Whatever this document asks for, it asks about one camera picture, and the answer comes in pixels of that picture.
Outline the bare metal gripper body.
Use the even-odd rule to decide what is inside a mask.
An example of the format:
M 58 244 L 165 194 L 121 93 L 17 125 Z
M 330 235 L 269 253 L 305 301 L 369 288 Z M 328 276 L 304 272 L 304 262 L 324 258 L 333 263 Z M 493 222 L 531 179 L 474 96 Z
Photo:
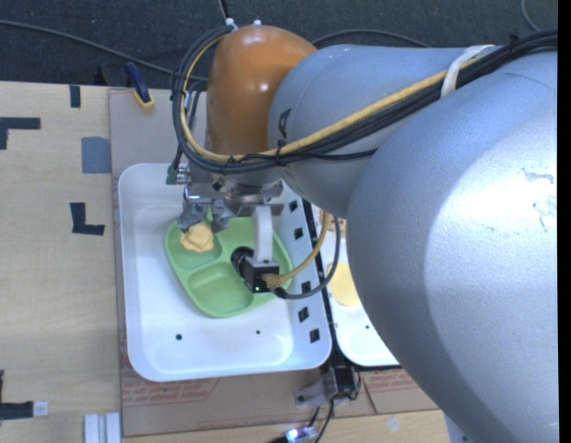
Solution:
M 278 198 L 284 182 L 275 169 L 244 174 L 214 174 L 194 170 L 184 188 L 184 198 L 209 208 L 214 217 L 251 216 L 258 205 Z

